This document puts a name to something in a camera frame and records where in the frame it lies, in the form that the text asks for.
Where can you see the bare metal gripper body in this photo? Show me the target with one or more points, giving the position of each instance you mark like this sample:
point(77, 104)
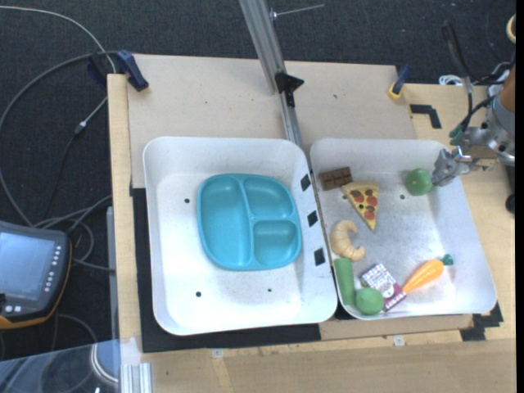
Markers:
point(487, 143)

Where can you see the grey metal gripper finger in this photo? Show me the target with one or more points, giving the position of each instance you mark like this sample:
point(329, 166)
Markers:
point(462, 166)
point(442, 168)

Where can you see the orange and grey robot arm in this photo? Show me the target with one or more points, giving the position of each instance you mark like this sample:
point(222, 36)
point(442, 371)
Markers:
point(511, 92)

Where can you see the green apple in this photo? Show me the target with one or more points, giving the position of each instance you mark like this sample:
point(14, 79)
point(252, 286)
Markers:
point(418, 182)

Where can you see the white plastic tray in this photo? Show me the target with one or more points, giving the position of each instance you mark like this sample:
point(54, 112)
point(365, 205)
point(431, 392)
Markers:
point(180, 260)
point(413, 236)

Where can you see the yellow pizza slice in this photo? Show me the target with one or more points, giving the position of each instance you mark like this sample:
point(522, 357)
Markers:
point(366, 203)

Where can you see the brown chocolate bar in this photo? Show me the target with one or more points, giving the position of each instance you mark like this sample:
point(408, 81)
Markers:
point(335, 178)

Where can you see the orange carrot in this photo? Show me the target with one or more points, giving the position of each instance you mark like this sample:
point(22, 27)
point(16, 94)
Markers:
point(425, 276)

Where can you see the beige croissant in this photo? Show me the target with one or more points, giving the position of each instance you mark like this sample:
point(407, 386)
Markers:
point(341, 240)

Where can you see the pink and white carton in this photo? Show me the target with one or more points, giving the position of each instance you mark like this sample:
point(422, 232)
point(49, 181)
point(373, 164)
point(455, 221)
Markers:
point(382, 285)

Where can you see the green cylinder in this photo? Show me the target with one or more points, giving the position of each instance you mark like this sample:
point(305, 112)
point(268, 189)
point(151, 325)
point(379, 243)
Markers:
point(344, 278)

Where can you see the green ball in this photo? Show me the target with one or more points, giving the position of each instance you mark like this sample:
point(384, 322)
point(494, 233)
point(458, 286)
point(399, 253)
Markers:
point(369, 301)

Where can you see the blue divided plate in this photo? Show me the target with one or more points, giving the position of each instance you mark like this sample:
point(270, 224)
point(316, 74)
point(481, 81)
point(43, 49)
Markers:
point(229, 223)

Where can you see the pale flat board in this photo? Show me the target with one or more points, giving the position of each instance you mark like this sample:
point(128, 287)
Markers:
point(229, 109)

